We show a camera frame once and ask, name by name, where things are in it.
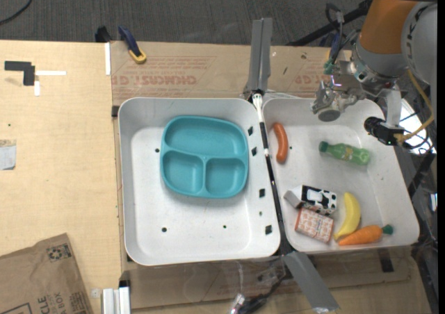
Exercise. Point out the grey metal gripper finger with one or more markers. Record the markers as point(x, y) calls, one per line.
point(330, 114)
point(321, 97)

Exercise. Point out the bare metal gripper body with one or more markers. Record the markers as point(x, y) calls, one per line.
point(351, 80)

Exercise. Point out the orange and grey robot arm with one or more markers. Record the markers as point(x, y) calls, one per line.
point(386, 21)

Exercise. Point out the green plastic bottle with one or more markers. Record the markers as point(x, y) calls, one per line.
point(346, 153)

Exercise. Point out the orange sausage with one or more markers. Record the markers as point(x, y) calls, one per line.
point(282, 146)

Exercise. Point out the black and white milk carton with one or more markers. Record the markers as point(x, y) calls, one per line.
point(318, 198)

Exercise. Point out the white plastic tray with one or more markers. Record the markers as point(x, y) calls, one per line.
point(194, 229)
point(382, 184)

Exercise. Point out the yellow banana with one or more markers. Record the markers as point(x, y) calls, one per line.
point(352, 215)

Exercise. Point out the orange patterned packet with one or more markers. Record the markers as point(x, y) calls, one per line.
point(314, 225)

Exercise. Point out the blue divided plate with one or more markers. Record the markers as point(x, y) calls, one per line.
point(203, 139)

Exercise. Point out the orange carrot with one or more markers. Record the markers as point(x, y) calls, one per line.
point(365, 235)

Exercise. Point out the brown cardboard board red print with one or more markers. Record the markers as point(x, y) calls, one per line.
point(194, 69)

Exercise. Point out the brown paper bag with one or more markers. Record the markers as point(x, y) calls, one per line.
point(38, 278)

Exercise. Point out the black cylinder on white bracket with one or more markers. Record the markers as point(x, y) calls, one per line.
point(382, 130)

